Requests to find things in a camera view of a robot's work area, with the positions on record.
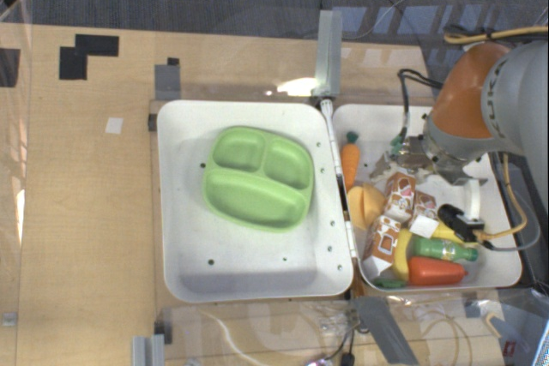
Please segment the yellow cable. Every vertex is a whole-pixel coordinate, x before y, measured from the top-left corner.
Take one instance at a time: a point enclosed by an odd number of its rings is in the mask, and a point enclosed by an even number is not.
[[[457,358],[458,358],[458,355],[459,355],[458,354],[458,352],[459,352],[459,336],[458,336],[457,330],[455,328],[456,327],[459,328],[459,330],[463,334],[463,337],[465,338],[465,341],[467,342],[467,346],[468,346],[468,349],[469,349],[469,366],[472,366],[473,365],[473,346],[471,345],[471,340],[469,339],[469,336],[465,332],[463,327],[455,321],[454,317],[452,317],[451,315],[447,315],[446,313],[443,313],[442,311],[438,311],[436,309],[431,309],[431,310],[427,311],[425,314],[428,315],[430,313],[435,313],[435,314],[441,315],[443,318],[438,320],[438,321],[434,321],[431,325],[429,325],[429,327],[423,332],[423,334],[421,334],[422,337],[425,337],[432,330],[432,328],[435,325],[437,325],[438,323],[440,323],[441,321],[445,321],[446,323],[448,323],[452,328],[452,332],[454,333],[455,348],[456,348],[456,353],[454,355],[454,365],[456,365],[457,364]]]
[[[498,233],[485,233],[484,231],[473,231],[474,235],[479,239],[479,241],[488,241],[491,239],[506,237],[507,235],[517,233],[518,231],[521,231],[522,229],[524,229],[526,227],[526,224],[528,223],[528,217],[522,210],[521,205],[516,200],[515,192],[513,192],[513,188],[511,187],[511,182],[509,178],[509,156],[507,155],[507,153],[504,154],[504,184],[507,190],[507,195],[509,196],[511,203],[513,204],[513,207],[520,215],[522,221],[519,225],[511,229],[508,229],[507,231],[501,231]]]
[[[539,27],[518,27],[508,31],[496,31],[494,33],[482,33],[479,35],[464,35],[461,33],[446,33],[444,41],[451,45],[470,45],[471,43],[479,43],[489,39],[506,39],[508,37],[517,37],[520,35],[531,33],[547,33],[547,26]]]
[[[452,328],[452,333],[454,333],[454,343],[455,343],[455,349],[454,349],[454,360],[452,361],[452,366],[456,366],[457,365],[457,358],[459,357],[459,354],[460,354],[460,340],[459,340],[459,336],[457,334],[457,330],[455,329],[454,325],[452,324],[452,322],[450,321],[450,319],[439,319],[437,321],[434,321],[433,323],[431,323],[426,329],[425,331],[421,334],[421,337],[422,338],[425,338],[425,336],[436,326],[438,325],[439,323],[443,323],[443,322],[446,322],[449,324],[449,327]]]

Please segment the toy bottle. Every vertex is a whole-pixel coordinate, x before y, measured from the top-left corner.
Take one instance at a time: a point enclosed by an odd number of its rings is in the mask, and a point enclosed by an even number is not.
[[[413,254],[445,261],[476,261],[479,257],[477,249],[463,247],[447,239],[427,239],[423,237],[414,237]]]
[[[463,244],[463,241],[457,237],[455,232],[440,220],[438,221],[438,227],[435,229],[431,238],[448,239],[454,243]]]
[[[411,285],[450,285],[460,282],[468,273],[461,264],[413,256],[408,261]]]

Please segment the table surface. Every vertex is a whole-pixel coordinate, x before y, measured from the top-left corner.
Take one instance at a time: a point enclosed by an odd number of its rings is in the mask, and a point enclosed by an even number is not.
[[[88,57],[86,81],[60,81],[59,48],[74,46],[77,33],[118,36],[118,57]],[[16,336],[18,366],[127,365],[132,337],[153,333],[157,246],[147,121],[154,66],[179,58],[185,98],[268,100],[276,85],[314,76],[316,49],[317,43],[309,40],[33,26],[19,320],[17,327],[0,331],[0,343],[8,348],[15,347]],[[405,66],[425,72],[418,48],[344,43],[341,102],[399,104],[395,73]],[[431,103],[425,90],[411,90],[416,104]],[[120,133],[107,132],[110,118],[122,118]],[[287,327],[287,319],[280,319],[273,317],[271,326]],[[206,328],[216,321],[211,317],[195,329],[206,340]],[[240,351],[247,352],[249,345],[256,364],[278,364],[274,353],[259,350],[245,336],[249,321],[241,329],[237,315],[226,321],[239,332]],[[195,324],[191,319],[185,331]],[[444,360],[448,346],[454,349],[451,334],[428,343],[417,324],[405,328],[416,353],[431,361]],[[470,339],[474,347],[482,347],[474,349],[476,359],[502,364],[497,339],[486,329],[476,330]],[[292,354],[297,357],[285,359],[314,355],[314,346],[304,339],[303,349]],[[183,364],[188,352],[170,349],[167,363]],[[202,353],[209,349],[203,347]],[[356,349],[372,364],[383,364],[371,337],[357,339]],[[8,349],[0,359],[13,364],[10,355]],[[467,361],[467,354],[462,355]],[[229,359],[212,356],[203,364],[243,364],[242,358]]]

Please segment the green plate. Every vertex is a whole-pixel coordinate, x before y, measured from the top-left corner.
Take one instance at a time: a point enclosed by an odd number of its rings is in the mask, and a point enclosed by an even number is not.
[[[287,231],[309,211],[314,174],[305,148],[260,129],[232,127],[215,140],[202,194],[224,219],[267,231]]]

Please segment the food package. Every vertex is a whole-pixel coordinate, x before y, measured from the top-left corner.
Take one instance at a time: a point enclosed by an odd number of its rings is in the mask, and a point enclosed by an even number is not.
[[[415,178],[398,171],[385,186],[385,216],[404,223],[412,218]]]
[[[438,227],[437,201],[432,195],[416,191],[410,231],[423,238],[431,238]]]
[[[401,223],[382,215],[371,227],[371,242],[366,246],[363,267],[368,279],[374,279],[393,265]]]

